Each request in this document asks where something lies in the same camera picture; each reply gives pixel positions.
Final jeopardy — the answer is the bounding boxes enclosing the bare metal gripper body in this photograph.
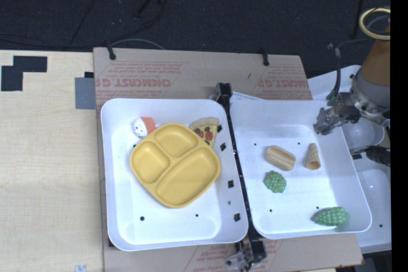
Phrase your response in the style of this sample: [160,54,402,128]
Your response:
[331,92,391,127]

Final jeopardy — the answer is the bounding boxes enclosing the tan toy ice cream cone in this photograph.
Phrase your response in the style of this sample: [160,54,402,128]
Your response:
[303,142,322,171]

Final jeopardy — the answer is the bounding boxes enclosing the tan toy bread bun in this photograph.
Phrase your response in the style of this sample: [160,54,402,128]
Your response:
[263,145,297,172]

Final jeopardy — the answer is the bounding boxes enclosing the white plastic tray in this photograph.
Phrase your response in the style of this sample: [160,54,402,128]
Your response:
[228,99,373,240]
[100,97,249,252]

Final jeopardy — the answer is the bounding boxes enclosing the round green toy grapes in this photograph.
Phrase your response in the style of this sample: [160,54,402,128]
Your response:
[263,169,288,194]

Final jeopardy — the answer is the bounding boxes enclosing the long green toy grapes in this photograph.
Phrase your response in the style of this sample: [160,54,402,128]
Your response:
[311,206,349,227]

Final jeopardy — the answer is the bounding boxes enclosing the thin black and white rod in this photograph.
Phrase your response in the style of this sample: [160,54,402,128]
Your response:
[219,95,258,243]

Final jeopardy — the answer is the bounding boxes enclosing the toy pizza slice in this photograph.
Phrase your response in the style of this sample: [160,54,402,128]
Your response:
[188,117,221,148]

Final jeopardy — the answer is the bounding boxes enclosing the brown cardboard board red print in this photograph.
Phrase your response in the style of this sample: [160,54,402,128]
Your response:
[92,47,365,272]

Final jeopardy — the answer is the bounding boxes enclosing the yellow divided plate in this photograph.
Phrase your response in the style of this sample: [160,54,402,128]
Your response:
[129,122,222,209]

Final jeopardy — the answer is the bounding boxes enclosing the orange and white toy sushi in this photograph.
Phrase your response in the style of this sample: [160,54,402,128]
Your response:
[132,116,157,138]

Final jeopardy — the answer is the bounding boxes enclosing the black cylinder on white bracket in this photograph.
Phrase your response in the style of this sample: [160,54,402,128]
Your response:
[342,119,391,167]

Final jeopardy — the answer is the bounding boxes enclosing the black block with thin wires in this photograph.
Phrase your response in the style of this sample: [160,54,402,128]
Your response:
[247,239,267,264]
[212,82,233,103]

